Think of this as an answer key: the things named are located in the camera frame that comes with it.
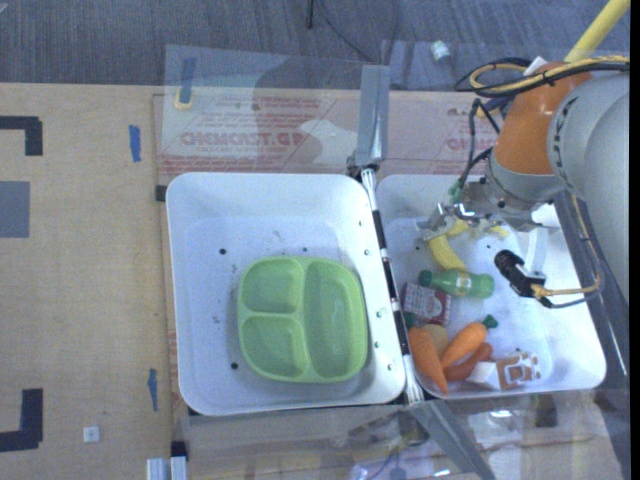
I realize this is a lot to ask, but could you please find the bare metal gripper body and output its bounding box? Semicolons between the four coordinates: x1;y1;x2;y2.
435;183;507;225

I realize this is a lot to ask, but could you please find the yellow banana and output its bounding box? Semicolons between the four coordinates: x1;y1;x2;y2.
428;219;470;273

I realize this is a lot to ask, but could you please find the green bottle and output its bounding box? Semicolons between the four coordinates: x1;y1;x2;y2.
417;268;497;300

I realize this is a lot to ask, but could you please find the red and white packet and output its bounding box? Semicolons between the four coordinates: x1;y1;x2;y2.
401;281;453;327

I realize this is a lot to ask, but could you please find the brown cardboard board red print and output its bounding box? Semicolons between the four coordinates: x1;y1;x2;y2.
151;89;601;462

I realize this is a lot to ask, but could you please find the beige round biscuit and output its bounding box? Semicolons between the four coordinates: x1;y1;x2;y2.
422;322;450;360

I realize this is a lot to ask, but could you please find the orange carrot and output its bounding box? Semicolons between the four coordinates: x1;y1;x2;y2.
404;313;450;396
439;314;500;370

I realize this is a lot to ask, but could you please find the white plastic tray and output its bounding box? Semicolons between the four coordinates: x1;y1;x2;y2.
374;173;609;402
164;170;408;418

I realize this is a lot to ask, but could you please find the orange sausage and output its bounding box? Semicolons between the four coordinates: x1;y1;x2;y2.
444;342;495;383

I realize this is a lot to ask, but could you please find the green divided plate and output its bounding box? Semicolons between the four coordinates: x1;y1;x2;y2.
235;254;371;385

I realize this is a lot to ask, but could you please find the white and orange carton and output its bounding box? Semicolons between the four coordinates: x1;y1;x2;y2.
466;351;543;392

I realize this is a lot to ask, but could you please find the black cylinder on white bracket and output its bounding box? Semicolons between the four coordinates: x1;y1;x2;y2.
493;225;550;300

